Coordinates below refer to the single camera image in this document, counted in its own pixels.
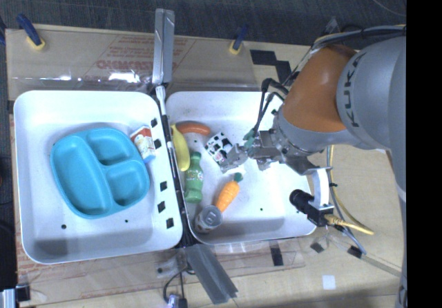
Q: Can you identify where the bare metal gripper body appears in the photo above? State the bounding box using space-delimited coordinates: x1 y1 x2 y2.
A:
247 128 314 176

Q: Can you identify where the black and white carton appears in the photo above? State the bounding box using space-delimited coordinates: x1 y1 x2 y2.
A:
204 131 234 166

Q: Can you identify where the orange carrot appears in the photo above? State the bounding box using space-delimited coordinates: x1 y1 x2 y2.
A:
214 172 244 213

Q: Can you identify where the white plastic tray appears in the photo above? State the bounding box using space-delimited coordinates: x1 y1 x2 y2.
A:
164 90 318 246
12 89 184 265

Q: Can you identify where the green plastic bottle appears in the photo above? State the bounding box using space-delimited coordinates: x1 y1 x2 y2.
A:
183 151 205 204

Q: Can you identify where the orange sausage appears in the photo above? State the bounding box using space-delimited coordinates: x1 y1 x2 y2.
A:
175 121 211 137

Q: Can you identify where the yellow banana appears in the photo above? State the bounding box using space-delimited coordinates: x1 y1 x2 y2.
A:
171 123 191 173

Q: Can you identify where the thin black and white rod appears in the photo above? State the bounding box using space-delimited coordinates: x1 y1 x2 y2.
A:
155 84 190 233

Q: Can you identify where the small grey can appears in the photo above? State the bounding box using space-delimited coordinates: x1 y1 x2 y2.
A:
194 204 224 234

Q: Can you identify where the red and white carton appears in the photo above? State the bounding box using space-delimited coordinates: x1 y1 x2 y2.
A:
130 124 157 164

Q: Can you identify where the blue divided plate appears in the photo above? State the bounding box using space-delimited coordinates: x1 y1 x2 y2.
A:
50 127 151 220

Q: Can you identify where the brown cardboard board red print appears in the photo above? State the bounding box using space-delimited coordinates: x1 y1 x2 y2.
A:
5 23 307 308

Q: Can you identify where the black cylinder on white bracket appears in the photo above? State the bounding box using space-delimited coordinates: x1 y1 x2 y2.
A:
289 166 336 228

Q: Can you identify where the black block with thin wires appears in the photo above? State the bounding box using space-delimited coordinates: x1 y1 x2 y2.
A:
167 293 189 308

